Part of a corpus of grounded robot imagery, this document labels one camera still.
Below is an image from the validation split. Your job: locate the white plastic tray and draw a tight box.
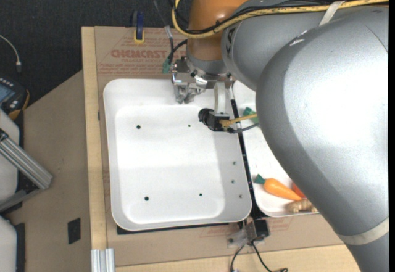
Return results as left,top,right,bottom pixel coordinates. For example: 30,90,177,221
230,79,322,219
102,78,254,232

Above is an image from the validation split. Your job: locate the orange toy piece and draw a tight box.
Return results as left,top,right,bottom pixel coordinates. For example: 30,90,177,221
291,183,307,199

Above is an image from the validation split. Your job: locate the thin black rod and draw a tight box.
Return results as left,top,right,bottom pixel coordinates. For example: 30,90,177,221
229,91,259,220

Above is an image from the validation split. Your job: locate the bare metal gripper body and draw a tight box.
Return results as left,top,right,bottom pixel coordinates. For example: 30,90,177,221
171,56,233,90

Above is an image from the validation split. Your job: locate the orange carrot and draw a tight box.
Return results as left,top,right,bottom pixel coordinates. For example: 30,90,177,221
254,173,302,202

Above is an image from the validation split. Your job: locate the brown cardboard board red print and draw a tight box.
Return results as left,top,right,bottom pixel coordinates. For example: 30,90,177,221
94,26,350,267

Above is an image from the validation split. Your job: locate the black block with wires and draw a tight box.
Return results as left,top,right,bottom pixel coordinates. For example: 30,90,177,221
252,218,272,240

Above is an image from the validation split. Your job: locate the black cylinder on white bracket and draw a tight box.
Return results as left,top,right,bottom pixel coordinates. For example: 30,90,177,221
197,79,233,133

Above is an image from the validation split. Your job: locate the beige toy bread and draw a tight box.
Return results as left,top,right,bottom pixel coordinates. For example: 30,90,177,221
285,198,319,214

